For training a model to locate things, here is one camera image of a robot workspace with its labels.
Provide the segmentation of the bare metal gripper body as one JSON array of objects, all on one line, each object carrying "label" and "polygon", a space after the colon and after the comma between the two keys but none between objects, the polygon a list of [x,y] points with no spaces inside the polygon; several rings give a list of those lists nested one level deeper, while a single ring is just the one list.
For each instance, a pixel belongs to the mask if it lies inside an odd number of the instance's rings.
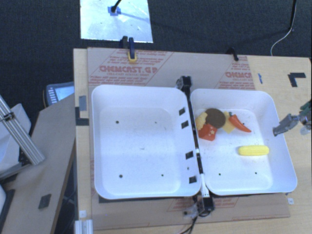
[{"label": "bare metal gripper body", "polygon": [[306,129],[311,129],[312,128],[312,116],[311,116],[311,111],[304,112],[301,111],[298,115],[299,121],[301,124],[306,128]]}]

